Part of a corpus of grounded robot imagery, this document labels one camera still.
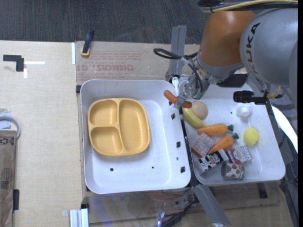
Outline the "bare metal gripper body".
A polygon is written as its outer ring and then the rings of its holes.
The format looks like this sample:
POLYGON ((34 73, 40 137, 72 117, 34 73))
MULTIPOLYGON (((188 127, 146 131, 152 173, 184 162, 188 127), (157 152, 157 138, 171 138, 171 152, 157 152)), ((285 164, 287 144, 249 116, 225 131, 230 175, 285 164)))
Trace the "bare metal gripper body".
POLYGON ((193 72, 186 80, 188 93, 205 93, 211 84, 221 83, 223 78, 214 76, 207 71, 193 72))

